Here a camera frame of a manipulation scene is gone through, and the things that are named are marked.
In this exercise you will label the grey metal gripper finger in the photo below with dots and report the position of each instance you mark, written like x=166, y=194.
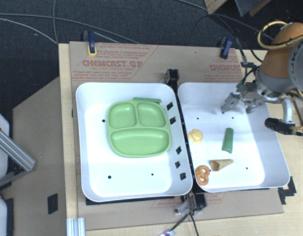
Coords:
x=229, y=103
x=251, y=106

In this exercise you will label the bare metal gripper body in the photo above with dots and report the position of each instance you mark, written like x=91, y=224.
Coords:
x=254, y=92

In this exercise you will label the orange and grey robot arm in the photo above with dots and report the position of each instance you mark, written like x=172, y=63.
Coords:
x=279, y=60

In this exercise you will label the green toy celery stick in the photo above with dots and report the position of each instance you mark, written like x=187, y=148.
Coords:
x=227, y=140

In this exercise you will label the pale yellow toy dumpling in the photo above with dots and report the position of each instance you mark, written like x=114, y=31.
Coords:
x=195, y=135

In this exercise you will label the white plastic tray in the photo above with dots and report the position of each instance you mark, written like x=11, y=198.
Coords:
x=254, y=156
x=131, y=176

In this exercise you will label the thin black rod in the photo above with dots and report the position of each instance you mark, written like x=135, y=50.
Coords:
x=184, y=131

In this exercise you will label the tan toy ice cream cone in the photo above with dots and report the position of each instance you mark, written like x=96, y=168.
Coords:
x=220, y=164

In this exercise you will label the orange toy pretzel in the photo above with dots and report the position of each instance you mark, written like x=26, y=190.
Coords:
x=203, y=174

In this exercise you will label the green divided plate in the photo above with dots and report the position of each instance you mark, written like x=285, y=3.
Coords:
x=138, y=129

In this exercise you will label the brown cardboard board red print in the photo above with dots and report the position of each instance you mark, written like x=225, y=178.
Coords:
x=131, y=65

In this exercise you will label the black cylinder on white bracket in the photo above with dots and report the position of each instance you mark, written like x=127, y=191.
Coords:
x=281, y=122

